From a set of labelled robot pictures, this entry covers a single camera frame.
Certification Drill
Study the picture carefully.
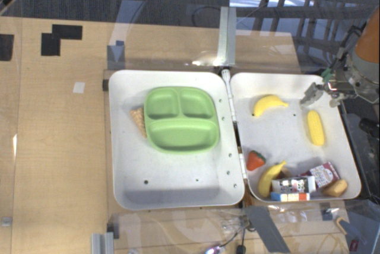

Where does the pink carton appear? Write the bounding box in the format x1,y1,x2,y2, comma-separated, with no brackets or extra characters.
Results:
300,161,341,190

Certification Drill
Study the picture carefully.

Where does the tan waffle biscuit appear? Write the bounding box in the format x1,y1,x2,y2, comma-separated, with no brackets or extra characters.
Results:
129,107,148,139

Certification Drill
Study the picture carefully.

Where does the yellow corn cob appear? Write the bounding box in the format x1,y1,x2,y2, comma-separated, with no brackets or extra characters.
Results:
306,110,325,147

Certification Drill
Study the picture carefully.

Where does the white printed carton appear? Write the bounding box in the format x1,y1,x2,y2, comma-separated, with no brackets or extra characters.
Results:
271,176,316,195

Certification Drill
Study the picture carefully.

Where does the white blue orange box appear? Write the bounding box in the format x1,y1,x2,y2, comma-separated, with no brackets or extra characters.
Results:
270,191,311,203

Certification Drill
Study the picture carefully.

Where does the yellow banana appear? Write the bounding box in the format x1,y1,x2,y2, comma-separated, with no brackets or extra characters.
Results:
252,94,289,118
257,160,287,198

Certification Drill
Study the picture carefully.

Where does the green divided plate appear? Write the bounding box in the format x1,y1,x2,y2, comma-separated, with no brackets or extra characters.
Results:
143,85,221,154

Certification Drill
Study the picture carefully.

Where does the white plastic tray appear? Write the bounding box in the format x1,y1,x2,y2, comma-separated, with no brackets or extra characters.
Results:
108,69,246,211
230,72,362,204

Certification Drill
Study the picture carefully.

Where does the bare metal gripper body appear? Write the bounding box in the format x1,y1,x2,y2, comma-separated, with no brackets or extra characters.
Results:
321,68,380,103

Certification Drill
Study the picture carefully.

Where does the red strawberry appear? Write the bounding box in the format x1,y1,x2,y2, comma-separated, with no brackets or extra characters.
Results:
246,150,267,172

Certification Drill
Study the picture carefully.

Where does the brown bread roll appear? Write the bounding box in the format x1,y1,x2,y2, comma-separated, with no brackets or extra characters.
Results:
321,179,349,198

